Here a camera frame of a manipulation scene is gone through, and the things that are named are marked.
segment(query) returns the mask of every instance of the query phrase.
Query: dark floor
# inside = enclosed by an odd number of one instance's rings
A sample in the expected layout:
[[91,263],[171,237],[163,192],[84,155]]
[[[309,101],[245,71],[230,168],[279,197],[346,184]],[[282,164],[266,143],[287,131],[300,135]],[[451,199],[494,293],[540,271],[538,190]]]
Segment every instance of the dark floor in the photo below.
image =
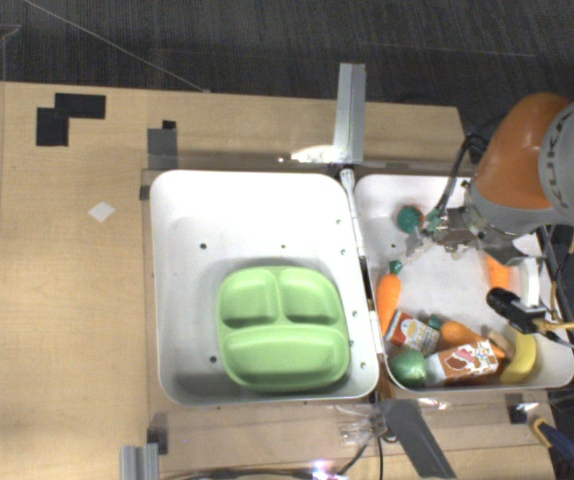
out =
[[574,98],[574,0],[29,1],[0,0],[22,25],[0,78],[192,90],[93,32],[213,92],[334,98],[363,62],[369,100],[456,105],[486,137],[530,92]]

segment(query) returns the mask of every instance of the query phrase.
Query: orange object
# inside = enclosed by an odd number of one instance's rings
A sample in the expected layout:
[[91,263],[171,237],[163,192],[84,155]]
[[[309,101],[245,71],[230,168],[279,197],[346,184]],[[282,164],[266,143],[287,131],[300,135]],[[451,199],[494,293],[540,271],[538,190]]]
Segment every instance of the orange object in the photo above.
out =
[[492,288],[509,288],[509,267],[498,263],[494,258],[487,255],[487,271],[489,272],[489,281]]
[[385,274],[376,288],[376,311],[380,322],[380,332],[383,336],[387,333],[400,297],[401,283],[394,273]]
[[[460,322],[445,322],[440,327],[440,339],[441,348],[454,348],[460,347],[461,345],[467,345],[472,343],[477,343],[479,341],[485,341],[485,338],[476,334],[466,325]],[[505,353],[498,348],[493,343],[491,344],[491,349],[494,351],[494,355],[498,359],[505,359]]]
[[547,128],[570,103],[557,94],[538,93],[523,98],[511,109],[474,176],[481,196],[509,208],[551,207],[538,177],[538,154]]

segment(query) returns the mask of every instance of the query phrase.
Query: green ball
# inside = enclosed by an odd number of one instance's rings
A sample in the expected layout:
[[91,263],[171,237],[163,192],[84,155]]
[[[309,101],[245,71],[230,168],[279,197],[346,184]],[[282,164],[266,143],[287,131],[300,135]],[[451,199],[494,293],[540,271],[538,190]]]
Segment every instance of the green ball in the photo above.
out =
[[398,227],[405,233],[411,233],[414,228],[420,227],[423,223],[422,212],[414,206],[404,206],[398,212]]
[[408,388],[421,388],[425,384],[425,358],[417,350],[405,350],[389,360],[391,373]]

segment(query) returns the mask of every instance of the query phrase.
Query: robotic arm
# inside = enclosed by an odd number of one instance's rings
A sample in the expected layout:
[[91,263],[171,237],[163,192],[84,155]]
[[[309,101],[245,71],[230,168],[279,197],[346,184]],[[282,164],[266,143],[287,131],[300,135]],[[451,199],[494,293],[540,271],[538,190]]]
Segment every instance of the robotic arm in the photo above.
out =
[[574,226],[574,102],[524,98],[505,117],[467,187],[464,206],[440,211],[434,242],[477,245],[504,265],[515,238],[547,224]]

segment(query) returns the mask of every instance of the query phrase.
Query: white diamond sticker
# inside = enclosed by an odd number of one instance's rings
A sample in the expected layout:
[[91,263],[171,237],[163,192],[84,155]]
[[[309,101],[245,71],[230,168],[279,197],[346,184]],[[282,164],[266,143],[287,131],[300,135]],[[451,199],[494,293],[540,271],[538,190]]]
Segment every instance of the white diamond sticker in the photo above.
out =
[[89,215],[91,215],[94,219],[98,222],[105,222],[107,218],[116,211],[109,203],[105,203],[104,201],[98,203],[94,206],[91,210],[89,210]]

